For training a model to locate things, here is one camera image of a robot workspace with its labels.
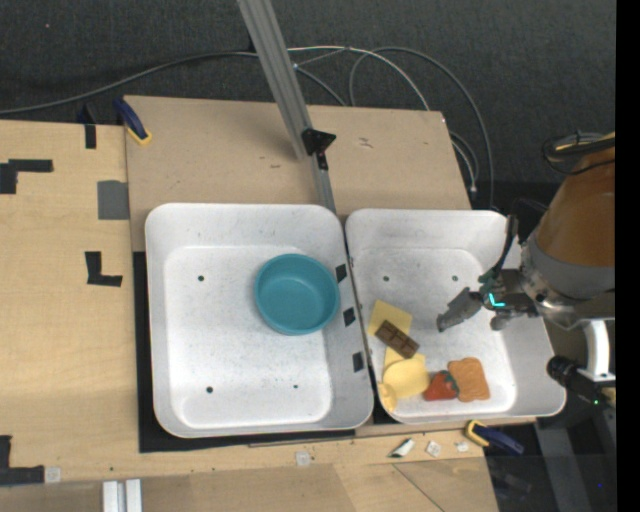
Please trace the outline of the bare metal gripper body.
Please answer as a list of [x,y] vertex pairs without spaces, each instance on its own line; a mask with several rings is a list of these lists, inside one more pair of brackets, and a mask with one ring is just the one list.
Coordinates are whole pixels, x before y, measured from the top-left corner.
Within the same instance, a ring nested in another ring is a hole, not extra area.
[[576,300],[555,290],[534,270],[489,270],[480,276],[482,304],[499,315],[528,316],[572,311]]

